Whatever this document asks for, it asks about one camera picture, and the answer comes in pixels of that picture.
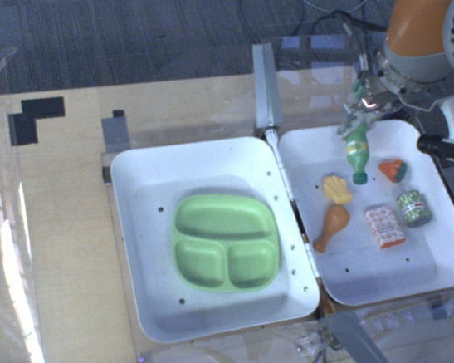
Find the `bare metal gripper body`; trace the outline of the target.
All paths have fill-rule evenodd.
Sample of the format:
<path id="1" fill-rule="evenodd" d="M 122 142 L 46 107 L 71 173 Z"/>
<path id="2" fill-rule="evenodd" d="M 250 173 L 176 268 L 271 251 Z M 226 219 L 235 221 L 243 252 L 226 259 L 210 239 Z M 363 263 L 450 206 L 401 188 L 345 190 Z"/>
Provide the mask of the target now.
<path id="1" fill-rule="evenodd" d="M 372 120 L 395 116 L 403 110 L 398 97 L 399 89 L 389 89 L 384 71 L 370 76 L 363 71 L 356 78 L 349 93 L 349 113 L 353 121 Z"/>

